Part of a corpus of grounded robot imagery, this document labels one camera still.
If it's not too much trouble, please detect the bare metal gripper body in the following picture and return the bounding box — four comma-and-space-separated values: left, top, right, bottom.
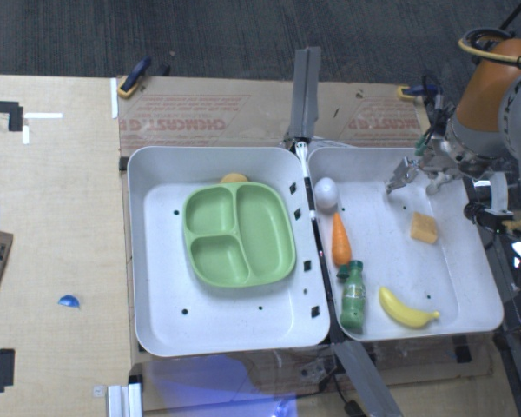
418, 138, 490, 181

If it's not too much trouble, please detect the white egg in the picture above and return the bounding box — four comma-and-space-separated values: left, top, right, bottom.
313, 176, 340, 210

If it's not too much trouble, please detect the white plastic tray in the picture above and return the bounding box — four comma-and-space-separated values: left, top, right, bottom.
126, 145, 332, 358
307, 145, 505, 343

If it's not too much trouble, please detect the orange carrot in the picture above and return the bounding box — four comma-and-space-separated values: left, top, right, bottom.
331, 211, 353, 268

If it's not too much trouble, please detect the thin black and white rod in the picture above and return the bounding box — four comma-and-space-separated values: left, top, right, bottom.
294, 141, 345, 344

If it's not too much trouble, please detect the yellow banana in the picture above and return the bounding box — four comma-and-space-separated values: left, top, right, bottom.
378, 285, 441, 331

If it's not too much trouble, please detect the green bottle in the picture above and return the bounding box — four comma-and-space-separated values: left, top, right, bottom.
335, 259, 367, 333

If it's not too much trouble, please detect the green divided plate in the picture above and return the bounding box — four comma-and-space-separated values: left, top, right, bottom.
181, 181, 298, 289

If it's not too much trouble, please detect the brown cardboard board red print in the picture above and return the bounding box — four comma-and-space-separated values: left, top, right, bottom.
116, 75, 507, 412

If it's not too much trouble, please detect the black cylinder on white bracket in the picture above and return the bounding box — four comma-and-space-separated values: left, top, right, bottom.
463, 171, 516, 235

